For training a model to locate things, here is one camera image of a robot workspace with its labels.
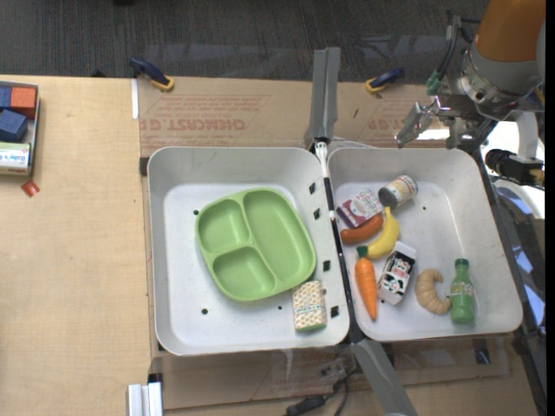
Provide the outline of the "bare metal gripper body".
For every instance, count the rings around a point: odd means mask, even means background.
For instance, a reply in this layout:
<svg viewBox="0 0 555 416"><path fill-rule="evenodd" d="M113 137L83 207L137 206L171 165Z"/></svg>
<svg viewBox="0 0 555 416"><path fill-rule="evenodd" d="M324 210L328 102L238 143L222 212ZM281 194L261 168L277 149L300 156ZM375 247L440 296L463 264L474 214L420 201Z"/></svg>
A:
<svg viewBox="0 0 555 416"><path fill-rule="evenodd" d="M477 74L472 65L467 65L459 76L445 76L433 86L434 115L445 125L448 117L476 120L476 143L480 147L500 122L517 125L519 147L534 148L539 139L537 115L543 105L527 89L514 94L493 85Z"/></svg>

